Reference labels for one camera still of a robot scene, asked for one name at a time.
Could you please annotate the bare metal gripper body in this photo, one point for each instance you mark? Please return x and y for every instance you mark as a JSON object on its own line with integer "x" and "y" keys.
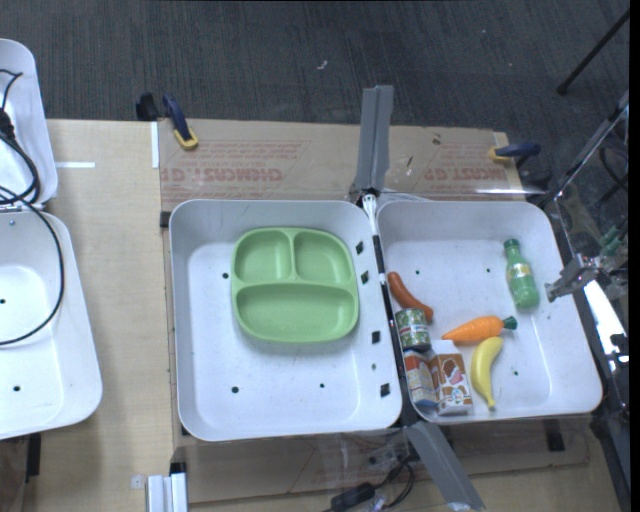
{"x": 602, "y": 270}

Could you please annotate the white plastic tray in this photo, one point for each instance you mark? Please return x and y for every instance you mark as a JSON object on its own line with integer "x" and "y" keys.
{"x": 280, "y": 390}
{"x": 45, "y": 350}
{"x": 25, "y": 125}
{"x": 550, "y": 360}

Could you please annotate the orange carrot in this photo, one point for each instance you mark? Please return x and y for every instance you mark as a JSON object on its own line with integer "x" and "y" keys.
{"x": 475, "y": 330}

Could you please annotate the green divided plate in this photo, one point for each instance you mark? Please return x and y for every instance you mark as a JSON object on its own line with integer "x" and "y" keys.
{"x": 295, "y": 310}

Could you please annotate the green plastic bottle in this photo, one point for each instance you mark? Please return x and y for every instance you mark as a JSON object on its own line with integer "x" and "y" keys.
{"x": 522, "y": 285}

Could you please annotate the yellow banana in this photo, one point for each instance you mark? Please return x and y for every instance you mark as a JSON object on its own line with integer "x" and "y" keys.
{"x": 485, "y": 367}

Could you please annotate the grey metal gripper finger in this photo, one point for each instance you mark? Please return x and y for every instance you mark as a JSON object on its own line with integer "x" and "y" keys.
{"x": 572, "y": 267}
{"x": 562, "y": 289}

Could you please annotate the orange sausage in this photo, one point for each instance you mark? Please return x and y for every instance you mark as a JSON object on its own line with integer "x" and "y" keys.
{"x": 405, "y": 295}

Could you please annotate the orange and blue carton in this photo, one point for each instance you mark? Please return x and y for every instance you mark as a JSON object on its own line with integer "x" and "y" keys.
{"x": 419, "y": 380}

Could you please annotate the thin black and white rod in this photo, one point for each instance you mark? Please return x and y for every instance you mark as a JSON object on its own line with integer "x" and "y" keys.
{"x": 380, "y": 260}

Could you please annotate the brown cardboard board red print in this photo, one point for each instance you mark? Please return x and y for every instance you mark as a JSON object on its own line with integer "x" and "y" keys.
{"x": 325, "y": 165}

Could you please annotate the green patterned can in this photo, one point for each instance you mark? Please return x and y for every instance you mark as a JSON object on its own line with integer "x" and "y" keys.
{"x": 413, "y": 327}

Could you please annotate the brown and white carton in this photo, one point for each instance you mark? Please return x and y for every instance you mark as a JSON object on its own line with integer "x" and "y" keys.
{"x": 454, "y": 382}

